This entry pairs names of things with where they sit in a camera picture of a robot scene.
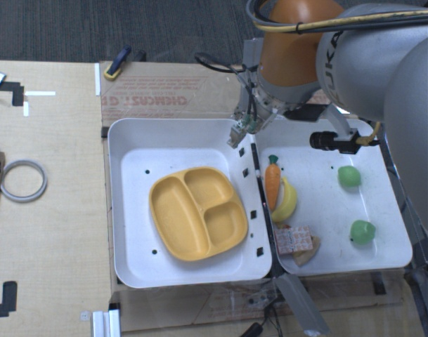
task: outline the table surface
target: table surface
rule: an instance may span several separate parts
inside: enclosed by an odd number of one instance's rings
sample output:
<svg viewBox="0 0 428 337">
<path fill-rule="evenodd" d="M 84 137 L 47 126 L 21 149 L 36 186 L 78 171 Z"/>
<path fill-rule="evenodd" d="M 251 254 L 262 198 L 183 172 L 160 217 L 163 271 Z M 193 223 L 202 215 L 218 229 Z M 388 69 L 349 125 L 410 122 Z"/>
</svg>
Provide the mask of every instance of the table surface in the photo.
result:
<svg viewBox="0 0 428 337">
<path fill-rule="evenodd" d="M 0 303 L 6 281 L 18 283 L 16 311 L 0 317 L 0 336 L 90 336 L 86 316 L 106 311 L 111 297 L 108 211 L 100 97 L 94 64 L 0 61 L 5 81 L 25 91 L 30 115 L 0 92 L 0 149 L 6 163 L 34 159 L 48 187 L 34 202 L 0 197 Z M 18 194 L 40 184 L 37 173 L 18 168 L 6 184 Z M 409 286 L 401 302 L 323 312 L 331 336 L 423 336 Z M 253 321 L 124 333 L 125 336 L 239 336 Z M 284 336 L 305 336 L 294 316 L 280 318 Z M 262 336 L 277 336 L 266 324 Z"/>
</svg>

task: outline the white tray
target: white tray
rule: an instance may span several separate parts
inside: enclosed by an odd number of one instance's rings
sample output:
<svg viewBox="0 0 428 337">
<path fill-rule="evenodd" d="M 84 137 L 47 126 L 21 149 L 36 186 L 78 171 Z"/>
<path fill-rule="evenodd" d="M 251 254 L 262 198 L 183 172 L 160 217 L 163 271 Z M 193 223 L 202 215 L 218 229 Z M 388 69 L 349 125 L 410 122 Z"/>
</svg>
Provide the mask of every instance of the white tray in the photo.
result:
<svg viewBox="0 0 428 337">
<path fill-rule="evenodd" d="M 276 154 L 283 174 L 298 191 L 298 206 L 287 222 L 309 225 L 321 238 L 317 254 L 302 267 L 291 256 L 279 256 L 289 273 L 381 270 L 410 262 L 412 246 L 378 147 L 363 147 L 356 155 L 314 150 L 309 137 L 316 131 L 333 131 L 328 121 L 276 119 L 232 149 L 226 142 L 234 123 L 230 119 L 122 119 L 110 127 L 114 261 L 117 276 L 127 286 L 245 281 L 268 274 L 272 258 L 252 143 L 257 145 L 261 171 L 268 155 Z M 350 120 L 350 125 L 363 136 L 372 132 L 359 120 Z M 245 153 L 240 156 L 242 147 Z M 355 192 L 339 185 L 337 170 L 343 165 L 354 165 L 361 172 L 362 184 Z M 148 193 L 157 179 L 196 166 L 211 166 L 228 176 L 247 212 L 249 230 L 245 240 L 227 252 L 184 262 L 173 257 L 160 239 Z M 375 240 L 368 245 L 356 246 L 349 240 L 349 229 L 357 219 L 369 220 L 377 228 Z"/>
</svg>

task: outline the toy carrot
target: toy carrot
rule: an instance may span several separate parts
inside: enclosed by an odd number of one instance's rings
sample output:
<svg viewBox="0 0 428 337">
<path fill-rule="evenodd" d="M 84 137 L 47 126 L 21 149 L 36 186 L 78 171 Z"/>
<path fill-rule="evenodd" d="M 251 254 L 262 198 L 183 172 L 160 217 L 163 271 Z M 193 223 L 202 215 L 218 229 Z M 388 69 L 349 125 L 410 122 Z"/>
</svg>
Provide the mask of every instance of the toy carrot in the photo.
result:
<svg viewBox="0 0 428 337">
<path fill-rule="evenodd" d="M 265 170 L 265 193 L 267 197 L 268 207 L 270 211 L 276 207 L 276 201 L 278 199 L 279 187 L 281 184 L 281 170 L 276 164 L 278 157 L 274 154 L 268 156 L 270 164 Z"/>
</svg>

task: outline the gray ring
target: gray ring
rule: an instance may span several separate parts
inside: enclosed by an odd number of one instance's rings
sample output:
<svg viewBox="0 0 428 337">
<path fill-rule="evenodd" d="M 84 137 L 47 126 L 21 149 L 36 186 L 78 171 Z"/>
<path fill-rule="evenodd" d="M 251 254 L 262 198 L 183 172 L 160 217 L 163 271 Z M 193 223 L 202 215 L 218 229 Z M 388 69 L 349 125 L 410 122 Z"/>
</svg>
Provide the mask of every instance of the gray ring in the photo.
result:
<svg viewBox="0 0 428 337">
<path fill-rule="evenodd" d="M 4 178 L 6 177 L 7 173 L 17 166 L 31 166 L 34 169 L 38 170 L 38 172 L 41 174 L 42 186 L 34 194 L 30 194 L 29 196 L 15 196 L 14 194 L 11 194 L 4 187 Z M 7 164 L 4 167 L 3 178 L 1 179 L 1 191 L 8 199 L 14 202 L 31 202 L 31 201 L 34 201 L 35 199 L 38 199 L 40 196 L 42 196 L 42 194 L 45 192 L 46 184 L 47 184 L 46 172 L 45 172 L 45 169 L 42 167 L 42 165 L 33 160 L 21 159 L 17 161 L 12 161 L 11 163 Z"/>
</svg>

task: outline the yellow cable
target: yellow cable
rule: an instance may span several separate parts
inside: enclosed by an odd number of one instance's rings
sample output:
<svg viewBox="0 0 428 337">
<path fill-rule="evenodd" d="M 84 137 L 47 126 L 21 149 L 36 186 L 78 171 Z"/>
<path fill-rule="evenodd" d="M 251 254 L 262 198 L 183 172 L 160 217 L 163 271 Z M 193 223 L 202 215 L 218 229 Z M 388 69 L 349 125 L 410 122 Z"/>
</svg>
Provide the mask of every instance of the yellow cable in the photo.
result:
<svg viewBox="0 0 428 337">
<path fill-rule="evenodd" d="M 381 123 L 378 121 L 375 124 L 375 128 L 373 129 L 373 132 L 370 136 L 361 136 L 356 139 L 356 143 L 362 146 L 368 146 L 376 137 L 377 132 L 379 131 L 381 127 Z"/>
<path fill-rule="evenodd" d="M 410 16 L 421 16 L 428 15 L 428 9 L 424 10 L 414 10 L 414 11 L 396 11 L 390 13 L 378 13 L 371 15 L 359 15 L 359 16 L 351 16 L 349 18 L 336 18 L 331 20 L 322 20 L 317 22 L 308 22 L 306 24 L 290 24 L 286 26 L 266 26 L 259 24 L 257 22 L 253 22 L 254 26 L 258 29 L 266 31 L 266 32 L 302 32 L 303 30 L 308 29 L 318 29 L 321 27 L 330 27 L 335 25 L 346 25 L 350 23 L 359 23 L 359 22 L 369 22 L 379 19 L 385 18 L 395 18 L 395 17 L 410 17 Z"/>
</svg>

